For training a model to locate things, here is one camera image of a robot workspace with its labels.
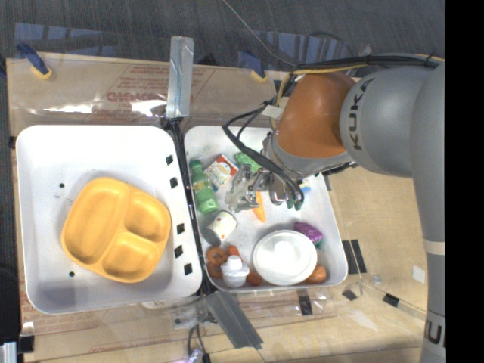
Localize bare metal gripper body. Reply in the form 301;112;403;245
252;168;300;206

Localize orange carrot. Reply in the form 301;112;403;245
252;190;267;224

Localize white and orange carton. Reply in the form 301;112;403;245
203;154;240;191

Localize white can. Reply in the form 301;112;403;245
205;209;239;247

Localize green plastic bottle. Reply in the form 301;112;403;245
188;159;219;216

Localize purple grapes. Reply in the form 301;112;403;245
293;221;324;250

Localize white bowl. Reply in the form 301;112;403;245
252;229;318;287

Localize brown pretzel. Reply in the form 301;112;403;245
206;246;229;280

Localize white bottle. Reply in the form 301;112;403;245
219;254;251;290

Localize white plastic tray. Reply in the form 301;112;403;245
184;125;349;293
14;124;203;315

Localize brown bread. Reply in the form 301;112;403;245
304;264;328;285

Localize brown cardboard board red print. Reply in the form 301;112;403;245
5;53;446;363

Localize yellow divided plate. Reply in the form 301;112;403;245
60;176;173;284

